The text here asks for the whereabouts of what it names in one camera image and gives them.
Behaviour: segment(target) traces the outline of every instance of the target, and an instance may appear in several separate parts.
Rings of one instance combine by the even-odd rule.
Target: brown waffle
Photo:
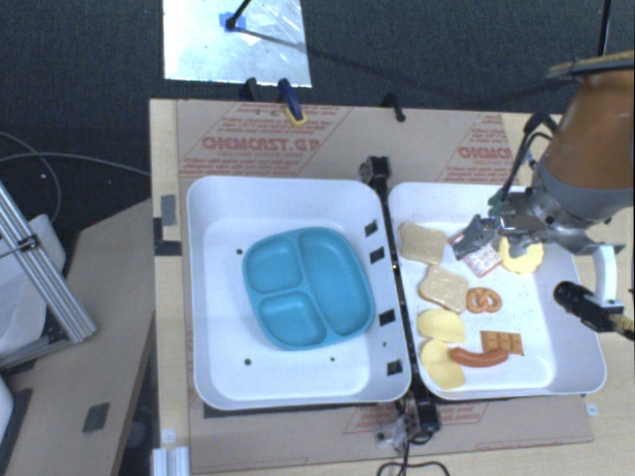
[[[507,333],[505,331],[481,331],[480,340],[483,344],[483,352],[492,349],[503,349],[509,354],[520,354],[523,352],[523,341],[520,333]]]

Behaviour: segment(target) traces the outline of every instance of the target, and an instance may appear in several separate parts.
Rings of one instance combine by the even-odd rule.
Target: black rod
[[[251,1],[252,0],[243,0],[234,15],[225,22],[225,28],[227,30],[234,30],[236,28],[236,22],[238,21],[238,18],[240,18],[240,15],[247,8]]]
[[[602,10],[602,25],[599,30],[599,43],[597,45],[597,55],[603,57],[606,54],[606,42],[608,39],[609,16],[611,13],[611,0],[604,0]]]

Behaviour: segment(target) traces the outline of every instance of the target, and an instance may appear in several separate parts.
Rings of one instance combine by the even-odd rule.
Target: silver metal sheet
[[[252,0],[227,32],[243,0],[163,0],[166,79],[311,87],[300,0]]]

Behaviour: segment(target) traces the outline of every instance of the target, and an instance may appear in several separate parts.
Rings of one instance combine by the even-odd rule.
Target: blue plate
[[[362,333],[373,296],[346,239],[326,228],[265,238],[245,253],[243,278],[267,337],[285,349],[312,349]]]

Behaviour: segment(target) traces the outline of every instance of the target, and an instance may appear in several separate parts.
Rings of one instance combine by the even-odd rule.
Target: hot dog
[[[471,353],[460,347],[454,347],[449,351],[449,357],[465,367],[492,367],[507,360],[509,353],[503,349],[493,349],[486,353]]]

